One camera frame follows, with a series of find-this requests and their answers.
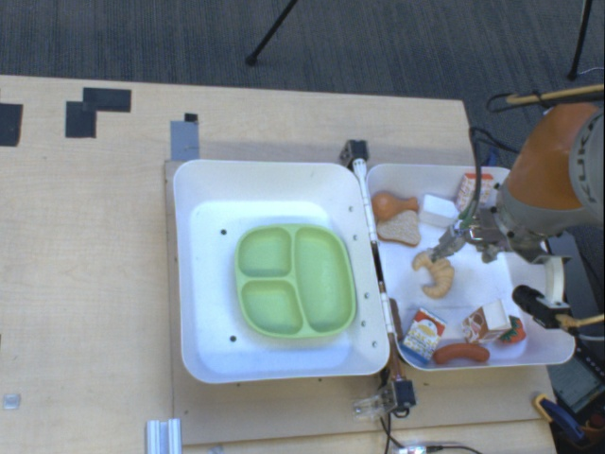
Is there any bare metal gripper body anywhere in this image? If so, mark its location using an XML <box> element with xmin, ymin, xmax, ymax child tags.
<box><xmin>465</xmin><ymin>207</ymin><xmax>545</xmax><ymax>264</ymax></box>

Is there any tan toy croissant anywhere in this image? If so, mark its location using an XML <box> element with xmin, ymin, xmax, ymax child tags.
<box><xmin>411</xmin><ymin>250</ymin><xmax>457</xmax><ymax>300</ymax></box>

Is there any white cube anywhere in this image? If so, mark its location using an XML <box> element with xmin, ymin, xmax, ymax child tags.
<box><xmin>419</xmin><ymin>193</ymin><xmax>460</xmax><ymax>229</ymax></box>

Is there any toy bread slice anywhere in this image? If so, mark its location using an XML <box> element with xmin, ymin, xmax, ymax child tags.
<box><xmin>376</xmin><ymin>210</ymin><xmax>423</xmax><ymax>249</ymax></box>

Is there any white plastic tray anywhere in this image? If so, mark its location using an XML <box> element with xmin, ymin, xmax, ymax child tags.
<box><xmin>366</xmin><ymin>163</ymin><xmax>578</xmax><ymax>373</ymax></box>
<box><xmin>172</xmin><ymin>159</ymin><xmax>391</xmax><ymax>385</ymax></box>

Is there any orange and white carton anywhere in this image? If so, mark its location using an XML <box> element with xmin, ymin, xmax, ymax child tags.
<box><xmin>455</xmin><ymin>172</ymin><xmax>495</xmax><ymax>213</ymax></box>

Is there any brown toy chicken drumstick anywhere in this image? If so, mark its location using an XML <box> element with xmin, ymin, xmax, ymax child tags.
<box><xmin>371</xmin><ymin>191</ymin><xmax>421</xmax><ymax>223</ymax></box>

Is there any brown and white carton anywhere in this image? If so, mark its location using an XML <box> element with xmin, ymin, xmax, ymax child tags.
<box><xmin>460</xmin><ymin>298</ymin><xmax>513</xmax><ymax>346</ymax></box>

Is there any red blue and yellow carton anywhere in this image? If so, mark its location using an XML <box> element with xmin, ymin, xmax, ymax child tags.
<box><xmin>401</xmin><ymin>306</ymin><xmax>448</xmax><ymax>366</ymax></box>

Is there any thin black and white rod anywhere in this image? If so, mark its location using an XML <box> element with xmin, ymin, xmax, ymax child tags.
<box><xmin>352</xmin><ymin>157</ymin><xmax>403</xmax><ymax>383</ymax></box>

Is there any red toy strawberry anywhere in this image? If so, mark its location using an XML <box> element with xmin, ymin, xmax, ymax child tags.
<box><xmin>499</xmin><ymin>315</ymin><xmax>527</xmax><ymax>345</ymax></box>

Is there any red toy sausage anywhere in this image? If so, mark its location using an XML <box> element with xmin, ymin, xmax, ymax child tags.
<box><xmin>432</xmin><ymin>342</ymin><xmax>492</xmax><ymax>366</ymax></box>

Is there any green divided plate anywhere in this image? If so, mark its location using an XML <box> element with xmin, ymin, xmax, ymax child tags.
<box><xmin>234</xmin><ymin>223</ymin><xmax>357</xmax><ymax>341</ymax></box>

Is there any black tripod leg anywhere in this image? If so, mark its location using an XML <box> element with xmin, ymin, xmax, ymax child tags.
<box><xmin>245</xmin><ymin>0</ymin><xmax>322</xmax><ymax>67</ymax></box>
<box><xmin>566</xmin><ymin>0</ymin><xmax>605</xmax><ymax>82</ymax></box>

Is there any black cylinder on white bracket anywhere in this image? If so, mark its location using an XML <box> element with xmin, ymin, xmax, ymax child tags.
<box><xmin>511</xmin><ymin>253</ymin><xmax>576</xmax><ymax>333</ymax></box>

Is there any black block with thin wires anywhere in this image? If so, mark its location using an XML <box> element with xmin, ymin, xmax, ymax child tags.
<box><xmin>340</xmin><ymin>139</ymin><xmax>370</xmax><ymax>165</ymax></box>
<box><xmin>394</xmin><ymin>379</ymin><xmax>419</xmax><ymax>414</ymax></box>

